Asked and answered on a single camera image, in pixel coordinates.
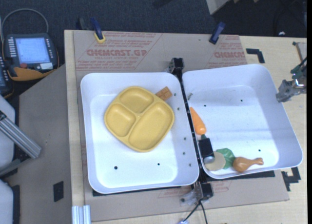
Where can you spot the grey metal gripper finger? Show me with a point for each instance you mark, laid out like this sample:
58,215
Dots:
284,91

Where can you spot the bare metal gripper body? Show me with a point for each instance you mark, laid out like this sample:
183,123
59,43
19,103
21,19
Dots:
299,86

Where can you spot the white plastic tray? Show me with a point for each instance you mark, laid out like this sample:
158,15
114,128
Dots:
136,169
243,120

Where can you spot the brown chicken drumstick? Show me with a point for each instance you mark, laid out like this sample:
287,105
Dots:
243,164

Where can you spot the green lettuce leaf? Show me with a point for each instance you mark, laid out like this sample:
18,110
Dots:
228,154

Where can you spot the orange carrot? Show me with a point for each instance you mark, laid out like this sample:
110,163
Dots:
198,121

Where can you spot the black can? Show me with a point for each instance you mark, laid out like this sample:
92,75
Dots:
206,147

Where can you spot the thin black rod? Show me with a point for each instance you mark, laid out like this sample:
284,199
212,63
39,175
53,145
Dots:
187,110

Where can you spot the beige round slice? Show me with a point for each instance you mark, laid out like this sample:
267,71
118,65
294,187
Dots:
215,163

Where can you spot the brown biscuit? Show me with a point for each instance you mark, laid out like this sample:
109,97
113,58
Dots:
164,93

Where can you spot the brown cardboard board red print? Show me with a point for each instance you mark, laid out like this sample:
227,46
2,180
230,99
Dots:
146,47

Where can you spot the yellow divided plate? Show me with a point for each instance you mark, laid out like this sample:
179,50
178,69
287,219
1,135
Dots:
139,118

